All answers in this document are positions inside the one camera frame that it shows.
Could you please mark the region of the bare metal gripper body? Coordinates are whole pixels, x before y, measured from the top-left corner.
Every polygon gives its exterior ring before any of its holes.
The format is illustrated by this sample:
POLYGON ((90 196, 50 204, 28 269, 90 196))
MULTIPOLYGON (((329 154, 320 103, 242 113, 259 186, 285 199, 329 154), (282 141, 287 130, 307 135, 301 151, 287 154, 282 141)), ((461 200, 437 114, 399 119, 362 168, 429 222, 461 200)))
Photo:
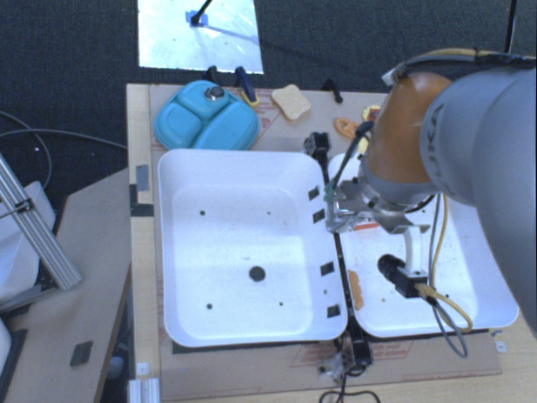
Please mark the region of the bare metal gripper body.
POLYGON ((326 228, 343 233, 365 223, 377 223, 389 234, 402 234, 414 224, 406 217, 430 203, 430 196, 416 204, 396 204, 384 199, 357 177, 338 185, 330 181, 325 187, 326 228))

